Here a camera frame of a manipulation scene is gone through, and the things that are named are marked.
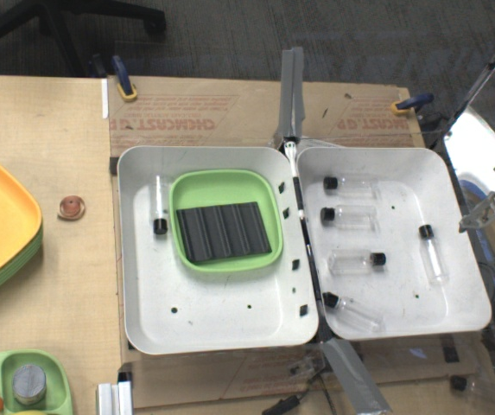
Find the wooden table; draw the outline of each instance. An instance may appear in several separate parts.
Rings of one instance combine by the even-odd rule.
[[[0,288],[0,351],[38,348],[57,357],[76,415],[95,413],[97,384],[114,383],[122,365],[110,126],[102,118],[101,84],[0,76],[0,164],[38,200],[44,226],[42,249]],[[66,195],[84,198],[81,220],[57,218]],[[492,376],[486,351],[476,335],[469,336],[476,365]],[[445,379],[380,388],[397,414],[495,413],[452,396]],[[330,393],[339,413],[353,413],[343,392]],[[271,396],[136,413],[251,414],[276,401]],[[331,412],[323,392],[315,391],[292,413]]]

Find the blue and yellow clamp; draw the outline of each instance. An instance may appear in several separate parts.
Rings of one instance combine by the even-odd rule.
[[[137,90],[136,87],[130,82],[128,71],[126,71],[126,67],[124,66],[122,59],[118,55],[113,55],[111,64],[118,78],[117,88],[120,96],[124,99],[124,101],[135,100],[137,98]]]
[[[410,112],[411,108],[414,108],[415,112],[420,111],[425,105],[434,101],[435,97],[433,93],[421,93],[415,95],[410,99],[406,99],[401,102],[395,102],[391,105],[391,111],[395,115],[404,115]]]

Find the black cap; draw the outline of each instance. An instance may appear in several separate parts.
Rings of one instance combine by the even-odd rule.
[[[337,177],[335,176],[325,176],[324,177],[324,189],[337,189],[339,183]]]
[[[387,261],[387,257],[383,252],[373,252],[370,254],[370,260],[373,266],[383,266]]]
[[[157,235],[164,235],[168,232],[168,223],[164,218],[157,218],[153,220],[153,232]]]
[[[335,220],[335,209],[333,207],[324,207],[320,211],[320,219],[322,221],[333,221]]]
[[[420,232],[420,237],[422,239],[433,239],[434,238],[434,230],[430,225],[423,225],[418,227],[418,232]]]
[[[464,392],[468,385],[467,378],[461,377],[459,375],[453,375],[450,381],[451,381],[451,389],[454,389],[455,391]]]
[[[332,292],[324,292],[322,294],[322,298],[324,298],[324,304],[328,308],[334,308],[335,306],[337,306],[337,303],[340,301],[340,298]]]

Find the gray tape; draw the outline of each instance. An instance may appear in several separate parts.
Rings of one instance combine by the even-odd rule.
[[[322,351],[358,415],[391,412],[350,342],[333,338],[322,345]]]

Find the clear bottle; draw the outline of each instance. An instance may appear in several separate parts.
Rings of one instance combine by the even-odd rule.
[[[370,309],[350,297],[338,297],[332,292],[322,294],[324,304],[336,310],[338,318],[344,324],[366,332],[384,330],[384,316],[379,311]]]
[[[460,376],[453,375],[450,377],[451,389],[454,393],[468,399],[484,399],[495,404],[495,383],[484,380],[478,376]]]
[[[359,199],[377,199],[379,197],[378,179],[359,174],[343,176],[326,176],[323,181],[324,190],[328,194]]]
[[[368,205],[338,205],[320,211],[323,224],[345,230],[377,231],[377,217],[376,208]]]
[[[441,255],[441,247],[430,225],[418,228],[420,233],[420,254],[428,280],[431,284],[445,284],[448,281],[448,273]]]
[[[383,252],[367,249],[333,249],[327,268],[333,275],[368,274],[383,271],[387,258]]]
[[[170,183],[165,176],[155,176],[149,185],[149,219],[156,235],[168,232],[168,194]]]

